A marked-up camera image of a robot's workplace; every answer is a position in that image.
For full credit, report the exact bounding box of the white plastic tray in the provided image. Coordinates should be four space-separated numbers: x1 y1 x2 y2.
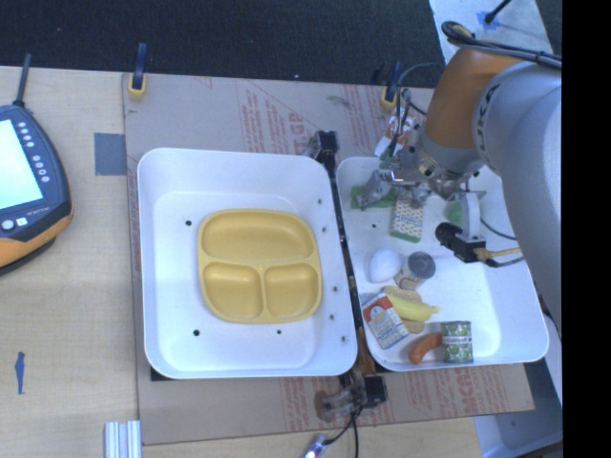
335 156 551 373
137 147 359 381

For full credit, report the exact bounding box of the thin black and white rod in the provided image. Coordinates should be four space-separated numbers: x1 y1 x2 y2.
327 157 371 377

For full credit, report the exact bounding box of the yellow banana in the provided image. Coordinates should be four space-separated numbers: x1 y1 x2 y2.
384 290 441 323

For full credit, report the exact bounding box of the green leafy toy vegetable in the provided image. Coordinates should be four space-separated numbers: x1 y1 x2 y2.
349 184 398 211

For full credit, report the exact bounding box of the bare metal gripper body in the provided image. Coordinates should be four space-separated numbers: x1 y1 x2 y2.
390 148 487 203

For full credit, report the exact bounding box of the green can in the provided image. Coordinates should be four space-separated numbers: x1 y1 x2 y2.
438 320 474 365

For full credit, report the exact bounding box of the orange sausage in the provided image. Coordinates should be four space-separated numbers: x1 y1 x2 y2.
408 331 445 366

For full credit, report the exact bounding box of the black cylinder on white bracket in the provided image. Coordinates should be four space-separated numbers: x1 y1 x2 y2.
434 191 489 263

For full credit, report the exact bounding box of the brown cardboard board red print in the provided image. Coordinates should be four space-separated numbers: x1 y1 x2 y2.
121 73 537 446

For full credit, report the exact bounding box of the green and orange patterned carton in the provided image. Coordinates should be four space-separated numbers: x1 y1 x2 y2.
389 195 426 244

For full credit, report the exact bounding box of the red and white carton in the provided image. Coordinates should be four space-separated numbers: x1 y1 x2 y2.
360 291 411 351

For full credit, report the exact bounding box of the orange and white packet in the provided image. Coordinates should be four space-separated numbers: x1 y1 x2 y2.
373 106 427 159

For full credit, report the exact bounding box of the white egg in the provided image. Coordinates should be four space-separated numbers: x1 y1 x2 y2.
368 247 404 284

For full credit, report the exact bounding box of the yellow divided plate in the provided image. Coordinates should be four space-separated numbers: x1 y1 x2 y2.
196 208 324 325

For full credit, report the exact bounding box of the brown bread bun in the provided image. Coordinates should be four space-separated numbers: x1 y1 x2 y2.
383 284 427 336

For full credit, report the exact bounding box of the small can with grey lid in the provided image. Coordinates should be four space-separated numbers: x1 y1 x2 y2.
393 250 437 292

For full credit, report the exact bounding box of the black block with thin wires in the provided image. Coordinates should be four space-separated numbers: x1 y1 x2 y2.
362 374 389 408
307 130 340 162

